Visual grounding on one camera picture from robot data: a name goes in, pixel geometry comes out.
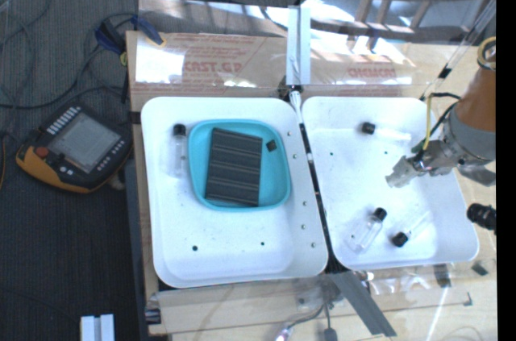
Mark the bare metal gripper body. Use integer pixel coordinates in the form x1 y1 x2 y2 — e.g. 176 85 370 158
411 139 465 177

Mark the clear plastic bottle black cap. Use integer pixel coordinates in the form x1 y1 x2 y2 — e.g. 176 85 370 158
347 206 389 254
172 123 189 178
360 121 413 143
391 210 432 248

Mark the white plastic tray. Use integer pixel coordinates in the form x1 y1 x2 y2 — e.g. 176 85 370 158
301 95 481 272
139 95 329 289

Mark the blue divided plate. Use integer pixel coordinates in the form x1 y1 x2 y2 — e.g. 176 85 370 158
187 119 292 213

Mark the brown cardboard board red print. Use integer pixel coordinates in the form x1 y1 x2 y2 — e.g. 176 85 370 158
125 30 497 336

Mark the black cylinder on white bracket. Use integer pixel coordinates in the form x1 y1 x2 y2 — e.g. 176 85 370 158
466 202 497 231

